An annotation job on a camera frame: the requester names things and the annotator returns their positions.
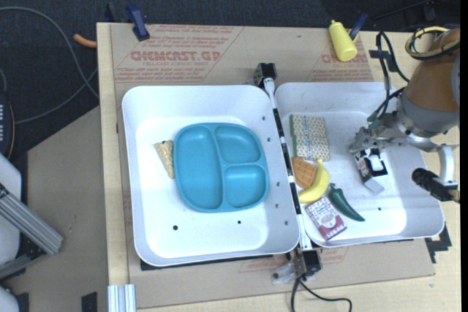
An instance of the blue divided bowl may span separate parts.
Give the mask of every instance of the blue divided bowl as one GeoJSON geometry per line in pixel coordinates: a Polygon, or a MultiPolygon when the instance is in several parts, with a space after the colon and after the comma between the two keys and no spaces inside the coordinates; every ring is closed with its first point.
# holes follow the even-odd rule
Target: blue divided bowl
{"type": "Polygon", "coordinates": [[[258,205],[268,193],[268,169],[257,136],[232,123],[198,123],[174,139],[175,182],[187,205],[230,212],[258,205]]]}

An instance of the toy vegetable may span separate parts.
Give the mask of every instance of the toy vegetable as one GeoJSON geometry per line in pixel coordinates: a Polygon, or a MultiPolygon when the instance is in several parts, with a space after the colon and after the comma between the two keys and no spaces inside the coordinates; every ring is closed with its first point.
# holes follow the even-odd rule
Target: toy vegetable
{"type": "Polygon", "coordinates": [[[337,189],[334,183],[330,183],[330,193],[328,193],[329,200],[333,203],[335,208],[343,213],[346,217],[352,218],[356,221],[365,221],[364,217],[355,211],[344,197],[343,190],[337,189]]]}

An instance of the small bottle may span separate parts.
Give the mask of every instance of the small bottle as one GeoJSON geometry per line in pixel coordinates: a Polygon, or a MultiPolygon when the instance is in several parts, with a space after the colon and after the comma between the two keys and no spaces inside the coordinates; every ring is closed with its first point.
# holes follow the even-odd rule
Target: small bottle
{"type": "Polygon", "coordinates": [[[343,24],[332,20],[328,30],[338,59],[341,61],[353,60],[358,54],[358,49],[343,24]]]}

